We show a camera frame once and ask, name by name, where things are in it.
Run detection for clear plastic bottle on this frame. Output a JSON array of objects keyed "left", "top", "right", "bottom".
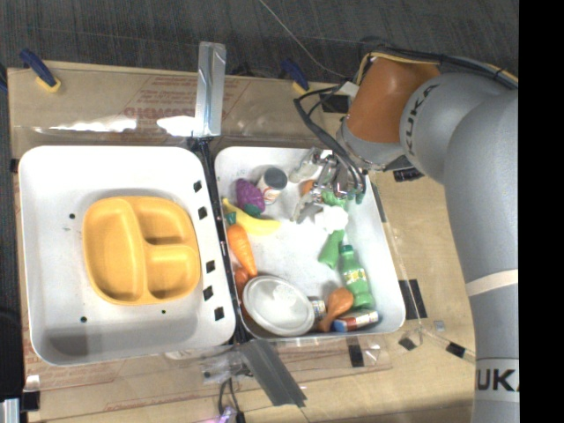
[{"left": 288, "top": 148, "right": 319, "bottom": 184}]

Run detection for green plastic bottle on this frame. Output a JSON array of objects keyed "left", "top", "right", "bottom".
[{"left": 338, "top": 244, "right": 375, "bottom": 310}]

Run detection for purple grapes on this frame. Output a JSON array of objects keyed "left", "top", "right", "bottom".
[{"left": 234, "top": 177, "right": 267, "bottom": 218}]

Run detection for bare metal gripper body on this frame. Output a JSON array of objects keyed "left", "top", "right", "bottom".
[{"left": 303, "top": 146, "right": 367, "bottom": 205}]

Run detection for yellow banana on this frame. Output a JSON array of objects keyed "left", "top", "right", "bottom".
[{"left": 221, "top": 197, "right": 282, "bottom": 237}]

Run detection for white plastic tray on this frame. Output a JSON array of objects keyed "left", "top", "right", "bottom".
[
  {"left": 213, "top": 145, "right": 407, "bottom": 341},
  {"left": 17, "top": 145, "right": 237, "bottom": 367}
]

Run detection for white can with dark lid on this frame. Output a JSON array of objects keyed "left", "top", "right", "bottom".
[{"left": 256, "top": 167, "right": 289, "bottom": 205}]

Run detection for brown cardboard board red print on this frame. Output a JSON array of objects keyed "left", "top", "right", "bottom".
[{"left": 6, "top": 59, "right": 478, "bottom": 423}]

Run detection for brown chicken drumstick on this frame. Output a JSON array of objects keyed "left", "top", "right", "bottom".
[{"left": 317, "top": 286, "right": 355, "bottom": 334}]

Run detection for yellow divided plate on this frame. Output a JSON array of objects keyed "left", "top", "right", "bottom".
[{"left": 81, "top": 195, "right": 203, "bottom": 307}]

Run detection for orange carrot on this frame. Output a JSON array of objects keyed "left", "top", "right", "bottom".
[{"left": 225, "top": 211, "right": 259, "bottom": 278}]

